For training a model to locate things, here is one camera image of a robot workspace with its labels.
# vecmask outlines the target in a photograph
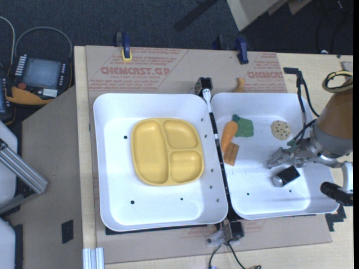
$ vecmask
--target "metal bar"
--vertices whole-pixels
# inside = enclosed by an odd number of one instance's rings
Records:
[[[45,192],[48,182],[29,167],[2,139],[0,139],[0,161],[35,193],[41,194]]]
[[[0,204],[0,215],[9,211],[10,209],[13,209],[16,206],[22,204],[22,202],[24,200],[25,200],[24,197],[21,194],[19,194],[19,195],[15,196],[13,199]]]
[[[85,248],[82,250],[82,262],[84,269],[105,269],[104,250]]]

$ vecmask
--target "screen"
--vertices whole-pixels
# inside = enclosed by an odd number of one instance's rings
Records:
[[[0,114],[5,113],[6,106],[5,106],[5,94],[2,89],[2,85],[0,84]]]
[[[61,62],[30,58],[27,62],[24,83],[34,87],[57,88]]]

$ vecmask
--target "dark carpet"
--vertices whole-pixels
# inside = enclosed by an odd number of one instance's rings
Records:
[[[50,26],[73,45],[112,45],[116,31],[125,31],[135,47],[211,49],[219,35],[234,47],[239,34],[226,0],[0,0],[0,16],[11,21],[17,37]],[[353,54],[353,0],[313,0],[296,15],[285,5],[258,17],[241,34],[254,51]],[[5,68],[11,39],[11,28],[0,20]],[[17,52],[61,59],[68,45],[59,34],[41,30],[25,36]],[[19,109],[15,124],[35,110]]]

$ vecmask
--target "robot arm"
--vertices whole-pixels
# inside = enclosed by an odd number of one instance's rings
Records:
[[[340,87],[328,87],[336,76],[348,79]],[[344,205],[353,205],[353,165],[339,162],[337,158],[353,151],[353,74],[340,71],[329,74],[323,81],[323,88],[332,92],[326,107],[317,120],[307,124],[302,131],[310,128],[309,138],[298,138],[288,143],[289,148],[279,148],[268,161],[268,167],[289,163],[298,168],[307,163],[321,163],[331,168],[342,168],[344,185],[323,183],[321,191]]]

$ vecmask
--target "yellow plate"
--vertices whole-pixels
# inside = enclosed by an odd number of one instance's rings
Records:
[[[185,184],[199,179],[204,170],[197,130],[182,119],[152,118],[136,123],[131,151],[136,174],[147,184]]]

